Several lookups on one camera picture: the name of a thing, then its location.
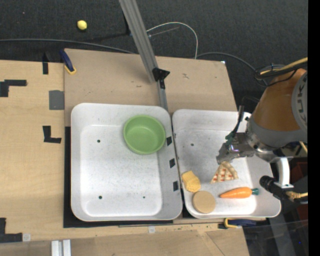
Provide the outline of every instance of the toy sink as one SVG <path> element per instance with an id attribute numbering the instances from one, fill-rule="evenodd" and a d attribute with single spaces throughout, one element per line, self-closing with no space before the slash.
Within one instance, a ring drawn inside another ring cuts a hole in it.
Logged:
<path id="1" fill-rule="evenodd" d="M 124 125 L 137 115 L 157 119 L 165 143 L 157 152 L 130 150 Z M 71 113 L 71 208 L 80 220 L 173 220 L 182 211 L 169 113 L 159 106 L 82 103 Z"/>
<path id="2" fill-rule="evenodd" d="M 216 156 L 225 142 L 225 136 L 237 123 L 238 113 L 230 111 L 208 111 L 181 109 L 173 114 L 172 124 L 179 172 L 192 170 L 198 176 L 201 190 L 210 192 L 216 201 L 211 213 L 200 213 L 193 207 L 193 193 L 186 190 L 183 194 L 189 213 L 198 219 L 213 218 L 271 218 L 281 211 L 281 203 L 259 184 L 262 176 L 273 176 L 270 164 L 257 156 L 238 158 L 231 162 L 239 179 L 210 184 L 218 163 Z M 245 121 L 241 122 L 239 132 L 246 130 Z M 238 187 L 258 188 L 259 195 L 249 198 L 219 198 L 219 195 Z"/>

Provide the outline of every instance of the white cable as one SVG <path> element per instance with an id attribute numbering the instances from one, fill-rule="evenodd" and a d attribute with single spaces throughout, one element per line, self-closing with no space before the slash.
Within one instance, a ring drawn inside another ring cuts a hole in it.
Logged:
<path id="1" fill-rule="evenodd" d="M 164 23 L 164 24 L 152 27 L 152 28 L 148 29 L 146 32 L 148 33 L 148 32 L 150 32 L 152 30 L 155 30 L 157 28 L 160 28 L 160 27 L 165 26 L 165 25 L 170 25 L 170 24 L 180 24 L 180 25 L 186 26 L 188 29 L 190 29 L 193 32 L 193 34 L 195 36 L 195 40 L 196 40 L 195 57 L 194 58 L 197 59 L 197 56 L 198 56 L 198 45 L 199 45 L 198 36 L 197 36 L 196 32 L 192 29 L 192 27 L 190 27 L 189 25 L 184 24 L 182 22 L 174 21 L 174 22 L 168 22 L 168 23 Z"/>

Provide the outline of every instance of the wooden table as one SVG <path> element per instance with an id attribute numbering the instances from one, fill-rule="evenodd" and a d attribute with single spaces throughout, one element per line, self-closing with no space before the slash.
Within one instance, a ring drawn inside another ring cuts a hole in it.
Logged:
<path id="1" fill-rule="evenodd" d="M 72 107 L 80 102 L 159 104 L 157 89 L 150 85 L 138 55 L 66 52 L 77 68 L 74 76 L 64 71 L 62 63 L 49 62 L 48 74 L 43 74 L 41 62 L 0 61 L 0 82 L 27 80 L 27 86 L 10 86 L 8 97 L 0 97 L 0 217 L 6 218 L 6 233 L 30 234 L 32 241 L 147 234 L 147 226 L 63 228 L 64 132 Z M 171 71 L 166 79 L 171 114 L 177 109 L 237 110 L 222 62 L 157 60 L 160 68 Z M 103 74 L 90 64 L 94 61 L 105 70 Z M 83 90 L 88 81 L 95 87 Z M 49 91 L 54 90 L 64 91 L 65 110 L 50 110 Z M 43 126 L 51 126 L 51 136 L 62 138 L 61 143 L 45 143 Z M 216 221 L 221 220 L 180 217 L 173 224 L 156 226 L 155 231 L 205 234 L 218 229 Z"/>

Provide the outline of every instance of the green bowl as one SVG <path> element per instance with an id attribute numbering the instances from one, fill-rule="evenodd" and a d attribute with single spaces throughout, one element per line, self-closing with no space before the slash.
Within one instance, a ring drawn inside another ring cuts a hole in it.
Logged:
<path id="1" fill-rule="evenodd" d="M 157 152 L 166 141 L 164 126 L 149 115 L 130 118 L 124 125 L 123 136 L 129 149 L 140 155 Z"/>

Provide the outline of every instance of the toy carrot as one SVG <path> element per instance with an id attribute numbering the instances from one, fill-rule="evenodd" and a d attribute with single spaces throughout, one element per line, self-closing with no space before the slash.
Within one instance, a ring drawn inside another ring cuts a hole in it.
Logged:
<path id="1" fill-rule="evenodd" d="M 259 195 L 259 190 L 257 188 L 251 189 L 247 186 L 238 187 L 221 194 L 220 197 L 240 199 L 240 198 L 248 198 L 251 195 Z"/>

